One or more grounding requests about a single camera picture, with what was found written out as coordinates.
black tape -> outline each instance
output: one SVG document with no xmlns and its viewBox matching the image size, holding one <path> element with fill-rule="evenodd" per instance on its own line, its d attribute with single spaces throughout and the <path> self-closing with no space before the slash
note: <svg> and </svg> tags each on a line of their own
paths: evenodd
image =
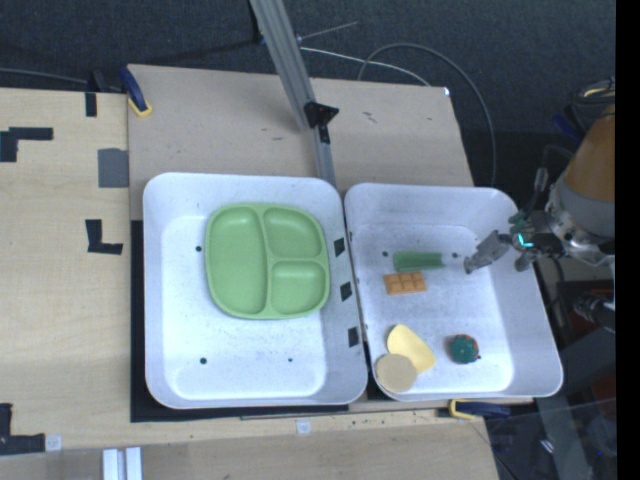
<svg viewBox="0 0 640 480">
<path fill-rule="evenodd" d="M 336 258 L 345 251 L 344 238 L 338 238 L 333 242 L 333 249 L 336 253 Z"/>
<path fill-rule="evenodd" d="M 102 221 L 99 219 L 88 219 L 87 236 L 89 237 L 89 248 L 87 252 L 97 252 L 101 254 L 122 254 L 122 244 L 102 243 Z"/>
<path fill-rule="evenodd" d="M 129 186 L 129 152 L 117 148 L 98 150 L 98 186 L 125 188 Z"/>
<path fill-rule="evenodd" d="M 18 160 L 18 139 L 9 132 L 0 132 L 0 162 Z"/>
<path fill-rule="evenodd" d="M 342 297 L 343 302 L 351 297 L 352 294 L 353 292 L 351 291 L 351 283 L 344 283 L 340 287 L 340 297 Z"/>
<path fill-rule="evenodd" d="M 53 128 L 10 127 L 9 133 L 20 140 L 53 140 Z"/>
<path fill-rule="evenodd" d="M 53 140 L 53 128 L 14 128 L 0 132 L 0 162 L 18 161 L 18 140 Z"/>
<path fill-rule="evenodd" d="M 349 348 L 355 347 L 358 343 L 360 343 L 360 335 L 358 334 L 358 328 L 352 327 L 348 331 L 349 334 Z"/>
<path fill-rule="evenodd" d="M 93 92 L 85 92 L 84 93 L 84 112 L 87 117 L 97 117 L 98 116 L 98 99 L 96 98 L 95 93 Z"/>
<path fill-rule="evenodd" d="M 11 435 L 11 404 L 0 404 L 0 455 L 18 455 L 45 451 L 44 434 Z"/>
</svg>

green divided plate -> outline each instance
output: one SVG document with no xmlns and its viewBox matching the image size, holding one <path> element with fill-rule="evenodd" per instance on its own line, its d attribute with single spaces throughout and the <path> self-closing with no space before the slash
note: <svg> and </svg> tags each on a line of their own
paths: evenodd
<svg viewBox="0 0 640 480">
<path fill-rule="evenodd" d="M 320 309 L 329 296 L 322 228 L 312 215 L 291 206 L 220 208 L 207 223 L 205 262 L 211 296 L 232 316 L 304 316 Z"/>
</svg>

green ball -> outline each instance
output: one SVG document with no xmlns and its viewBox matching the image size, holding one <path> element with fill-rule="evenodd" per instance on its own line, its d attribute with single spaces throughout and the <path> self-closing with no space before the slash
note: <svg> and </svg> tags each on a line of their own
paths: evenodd
<svg viewBox="0 0 640 480">
<path fill-rule="evenodd" d="M 478 342 L 468 334 L 457 334 L 449 341 L 449 352 L 456 363 L 469 364 L 480 359 Z"/>
</svg>

metal pole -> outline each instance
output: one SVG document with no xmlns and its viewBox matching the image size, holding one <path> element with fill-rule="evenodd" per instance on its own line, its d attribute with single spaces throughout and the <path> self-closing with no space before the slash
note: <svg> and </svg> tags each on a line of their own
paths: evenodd
<svg viewBox="0 0 640 480">
<path fill-rule="evenodd" d="M 271 59 L 280 75 L 298 126 L 303 131 L 312 131 L 318 176 L 335 186 L 336 178 L 326 123 L 321 126 L 310 124 L 305 113 L 305 107 L 315 103 L 316 100 L 284 3 L 282 0 L 249 0 L 249 2 L 258 20 L 258 26 L 264 36 Z"/>
</svg>

white cord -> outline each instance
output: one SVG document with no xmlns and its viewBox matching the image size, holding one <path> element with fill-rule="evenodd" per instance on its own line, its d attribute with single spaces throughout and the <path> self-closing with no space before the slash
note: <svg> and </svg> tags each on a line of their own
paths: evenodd
<svg viewBox="0 0 640 480">
<path fill-rule="evenodd" d="M 383 46 L 382 48 L 378 48 L 376 51 L 374 51 L 371 55 L 369 55 L 367 57 L 367 59 L 364 61 L 362 67 L 360 68 L 360 72 L 358 73 L 358 76 L 356 78 L 356 80 L 362 80 L 362 75 L 364 74 L 365 69 L 367 68 L 367 66 L 369 64 L 374 64 L 374 57 L 377 57 L 378 54 L 385 52 L 387 50 L 395 50 L 398 48 L 409 48 L 412 50 L 420 50 L 423 52 L 427 52 L 431 55 L 434 55 L 436 57 L 438 57 L 440 60 L 443 60 L 444 62 L 446 62 L 447 64 L 449 64 L 449 66 L 451 66 L 453 69 L 455 69 L 458 74 L 460 74 L 462 76 L 462 78 L 465 79 L 465 81 L 469 84 L 469 87 L 471 87 L 471 89 L 473 90 L 473 92 L 475 93 L 476 97 L 478 98 L 478 101 L 480 102 L 480 106 L 482 106 L 482 111 L 484 112 L 485 118 L 487 119 L 487 126 L 489 127 L 489 136 L 491 138 L 491 155 L 492 155 L 492 167 L 491 167 L 491 186 L 495 187 L 496 185 L 496 176 L 497 176 L 497 164 L 498 164 L 498 158 L 497 158 L 497 153 L 496 153 L 496 137 L 495 137 L 495 132 L 493 130 L 493 123 L 491 122 L 491 115 L 489 114 L 489 110 L 487 109 L 487 105 L 484 102 L 484 99 L 482 98 L 482 96 L 480 95 L 480 91 L 478 91 L 478 88 L 475 86 L 475 84 L 473 83 L 473 81 L 471 80 L 471 78 L 469 78 L 469 76 L 462 71 L 462 69 L 455 63 L 453 62 L 450 58 L 446 57 L 445 55 L 443 55 L 442 53 L 439 53 L 437 51 L 435 51 L 432 48 L 429 48 L 427 46 L 423 46 L 421 44 L 416 44 L 416 43 L 393 43 L 393 44 L 388 44 L 386 46 Z"/>
<path fill-rule="evenodd" d="M 342 53 L 329 52 L 329 51 L 326 51 L 326 50 L 318 50 L 317 48 L 307 48 L 306 46 L 301 46 L 300 50 L 305 51 L 305 52 L 311 52 L 311 53 L 320 53 L 320 54 L 323 54 L 323 55 L 328 55 L 330 57 L 337 57 L 338 59 L 350 60 L 352 62 L 359 62 L 360 64 L 367 63 L 367 61 L 364 60 L 364 59 L 359 59 L 357 57 L 351 57 L 349 55 L 343 55 Z M 376 61 L 370 61 L 370 62 L 368 62 L 368 64 L 372 64 L 374 66 L 380 66 L 380 67 L 383 67 L 383 68 L 394 69 L 396 71 L 399 71 L 400 73 L 404 73 L 405 75 L 408 75 L 408 76 L 416 79 L 422 85 L 425 85 L 427 87 L 429 87 L 431 85 L 431 84 L 429 84 L 429 82 L 427 82 L 426 80 L 424 80 L 420 76 L 416 75 L 415 73 L 412 73 L 411 71 L 403 69 L 401 67 L 394 66 L 392 64 L 385 64 L 384 62 L 376 62 Z"/>
</svg>

